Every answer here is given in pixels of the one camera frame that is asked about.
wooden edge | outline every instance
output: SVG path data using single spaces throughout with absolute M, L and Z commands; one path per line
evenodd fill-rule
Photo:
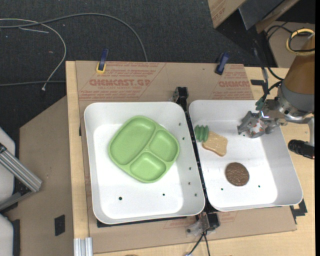
M 69 125 L 73 236 L 74 238 L 84 239 L 86 237 L 89 237 L 89 222 L 82 141 L 81 137 L 79 136 L 80 115 L 78 104 L 76 62 L 66 61 L 65 69 Z
M 255 24 L 255 28 L 258 34 L 265 30 L 272 22 L 288 11 L 292 6 L 294 6 L 299 0 L 284 0 L 279 4 L 269 15 L 267 15 L 263 20 L 258 21 Z

brown cookie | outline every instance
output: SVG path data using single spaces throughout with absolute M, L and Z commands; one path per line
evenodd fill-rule
M 224 174 L 228 182 L 238 187 L 246 185 L 249 181 L 249 172 L 247 168 L 239 162 L 229 163 Z

